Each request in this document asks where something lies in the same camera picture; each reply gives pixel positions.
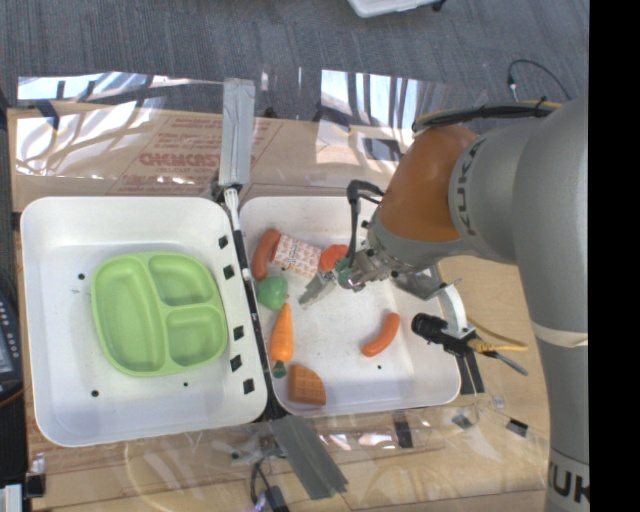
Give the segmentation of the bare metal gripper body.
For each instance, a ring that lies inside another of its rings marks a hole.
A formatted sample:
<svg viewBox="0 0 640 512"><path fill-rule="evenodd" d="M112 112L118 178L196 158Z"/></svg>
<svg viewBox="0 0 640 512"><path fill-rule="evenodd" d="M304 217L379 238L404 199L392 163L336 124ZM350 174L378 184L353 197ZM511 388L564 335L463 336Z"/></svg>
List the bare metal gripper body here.
<svg viewBox="0 0 640 512"><path fill-rule="evenodd" d="M400 276L399 270L373 248L360 250L352 257L343 257L336 264L335 272L338 284L354 292L361 291L369 282L396 279Z"/></svg>

